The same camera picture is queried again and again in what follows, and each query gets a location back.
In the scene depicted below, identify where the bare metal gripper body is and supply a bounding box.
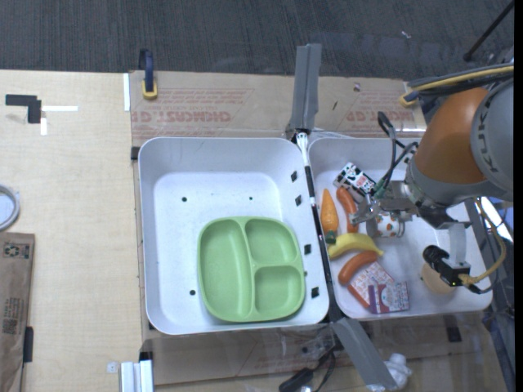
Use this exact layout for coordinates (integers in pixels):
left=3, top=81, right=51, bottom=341
left=374, top=179, right=422, bottom=223

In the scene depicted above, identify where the white can with orange print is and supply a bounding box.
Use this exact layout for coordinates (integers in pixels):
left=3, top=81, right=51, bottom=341
left=372, top=212, right=406, bottom=238

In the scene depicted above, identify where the orange sausage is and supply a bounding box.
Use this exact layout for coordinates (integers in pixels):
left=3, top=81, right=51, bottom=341
left=337, top=250, right=380, bottom=286
left=335, top=186, right=360, bottom=234

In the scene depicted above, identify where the yellow banana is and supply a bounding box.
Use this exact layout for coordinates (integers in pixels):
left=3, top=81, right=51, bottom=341
left=327, top=232, right=385, bottom=260

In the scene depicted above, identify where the orange carrot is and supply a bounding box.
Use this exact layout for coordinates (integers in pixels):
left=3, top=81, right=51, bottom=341
left=320, top=188, right=341, bottom=245

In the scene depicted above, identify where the black and white carton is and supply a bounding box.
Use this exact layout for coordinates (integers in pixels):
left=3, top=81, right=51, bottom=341
left=332, top=162, right=378, bottom=204

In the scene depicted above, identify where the white plastic tray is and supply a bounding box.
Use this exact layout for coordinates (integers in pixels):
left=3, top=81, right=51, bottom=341
left=137, top=136, right=331, bottom=336
left=306, top=136, right=494, bottom=322

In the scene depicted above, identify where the red and white packet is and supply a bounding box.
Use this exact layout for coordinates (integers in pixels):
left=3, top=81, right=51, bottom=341
left=347, top=261, right=396, bottom=310

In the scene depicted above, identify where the purple and pink carton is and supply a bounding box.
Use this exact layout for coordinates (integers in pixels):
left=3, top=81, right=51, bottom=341
left=367, top=281, right=411, bottom=315

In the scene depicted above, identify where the tan round biscuit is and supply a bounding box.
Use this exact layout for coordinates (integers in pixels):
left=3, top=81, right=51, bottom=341
left=420, top=261, right=457, bottom=296

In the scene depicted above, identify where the green divided plate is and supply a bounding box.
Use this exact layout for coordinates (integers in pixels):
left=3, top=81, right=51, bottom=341
left=196, top=216, right=307, bottom=323

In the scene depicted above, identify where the crumpled white tissue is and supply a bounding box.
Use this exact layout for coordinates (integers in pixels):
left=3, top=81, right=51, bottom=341
left=382, top=352, right=413, bottom=388

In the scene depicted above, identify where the brown cardboard board red print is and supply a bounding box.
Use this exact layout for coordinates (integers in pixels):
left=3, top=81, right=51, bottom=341
left=128, top=70, right=494, bottom=385

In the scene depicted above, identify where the brown paper bag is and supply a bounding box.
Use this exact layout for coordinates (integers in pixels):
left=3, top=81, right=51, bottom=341
left=0, top=231, right=36, bottom=392

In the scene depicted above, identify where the black cylinder on white bracket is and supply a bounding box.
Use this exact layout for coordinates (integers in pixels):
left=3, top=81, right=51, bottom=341
left=422, top=222, right=472, bottom=287

